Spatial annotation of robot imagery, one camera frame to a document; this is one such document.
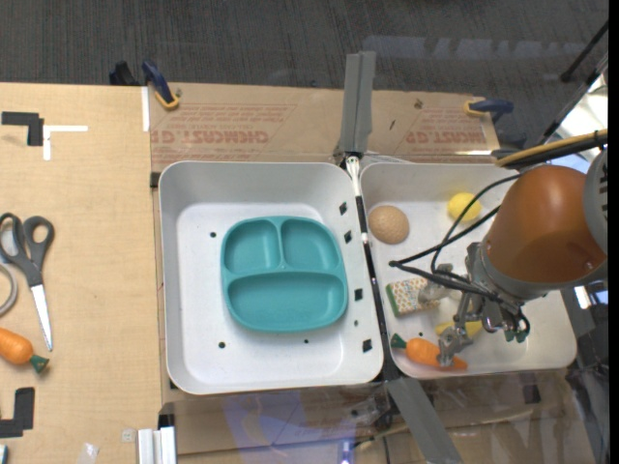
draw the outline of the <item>scissors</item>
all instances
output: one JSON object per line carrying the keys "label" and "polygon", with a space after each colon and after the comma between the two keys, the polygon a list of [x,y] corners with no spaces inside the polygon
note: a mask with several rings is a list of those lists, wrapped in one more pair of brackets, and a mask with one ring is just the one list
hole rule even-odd
{"label": "scissors", "polygon": [[[15,252],[11,253],[0,240],[0,254],[7,261],[16,265],[26,276],[28,286],[35,299],[35,306],[39,314],[39,322],[43,330],[45,344],[47,344],[47,350],[51,351],[51,325],[47,311],[42,269],[45,254],[54,239],[54,227],[49,220],[43,217],[30,217],[22,223],[12,213],[5,213],[0,217],[0,230],[5,221],[10,221],[13,226],[12,233],[15,242]],[[41,241],[36,241],[35,230],[39,226],[44,227],[47,234]],[[26,245],[30,250],[30,256],[28,256],[26,251]]]}

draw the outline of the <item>brown ball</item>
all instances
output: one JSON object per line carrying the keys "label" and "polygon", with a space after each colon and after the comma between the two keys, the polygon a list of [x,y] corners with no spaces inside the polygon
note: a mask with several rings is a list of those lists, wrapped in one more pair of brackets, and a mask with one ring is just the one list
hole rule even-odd
{"label": "brown ball", "polygon": [[390,205],[378,206],[369,212],[368,226],[374,237],[385,244],[401,243],[410,230],[406,214]]}

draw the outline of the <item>metal ring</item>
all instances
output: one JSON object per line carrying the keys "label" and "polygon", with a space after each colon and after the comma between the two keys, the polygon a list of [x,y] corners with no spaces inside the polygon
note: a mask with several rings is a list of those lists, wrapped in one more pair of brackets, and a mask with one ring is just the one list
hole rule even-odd
{"label": "metal ring", "polygon": [[0,263],[0,273],[6,275],[9,278],[9,283],[11,284],[11,292],[9,292],[9,297],[2,305],[0,305],[0,316],[2,316],[15,304],[15,300],[17,299],[17,280],[11,269],[4,266],[2,263]]}

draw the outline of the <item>lemon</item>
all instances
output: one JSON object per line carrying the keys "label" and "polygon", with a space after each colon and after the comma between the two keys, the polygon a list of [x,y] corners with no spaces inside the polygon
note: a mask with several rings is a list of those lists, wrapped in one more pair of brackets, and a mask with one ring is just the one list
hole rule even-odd
{"label": "lemon", "polygon": [[[475,197],[475,194],[471,194],[470,192],[459,192],[455,196],[453,196],[449,203],[447,203],[447,211],[451,218],[456,219],[462,213],[466,205],[471,202],[471,199]],[[477,215],[482,210],[482,205],[479,201],[475,201],[473,205],[468,209],[466,215],[462,217],[461,221],[468,221],[476,218]]]}
{"label": "lemon", "polygon": [[368,226],[376,239],[385,244],[399,244],[408,236],[406,214],[395,206],[383,205],[369,212]]}

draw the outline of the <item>scissors handle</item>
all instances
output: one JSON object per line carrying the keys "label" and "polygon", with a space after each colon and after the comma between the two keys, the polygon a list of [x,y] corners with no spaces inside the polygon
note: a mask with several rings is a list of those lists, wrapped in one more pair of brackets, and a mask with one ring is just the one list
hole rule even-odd
{"label": "scissors handle", "polygon": [[[47,249],[54,238],[53,225],[43,217],[30,217],[21,223],[21,220],[12,213],[5,213],[0,217],[0,229],[6,220],[10,220],[13,226],[12,233],[16,253],[9,254],[0,241],[0,254],[23,271],[30,287],[43,284],[41,270]],[[40,225],[46,228],[47,235],[42,241],[37,242],[34,238],[34,232]],[[30,249],[32,259],[28,257],[26,245]]]}

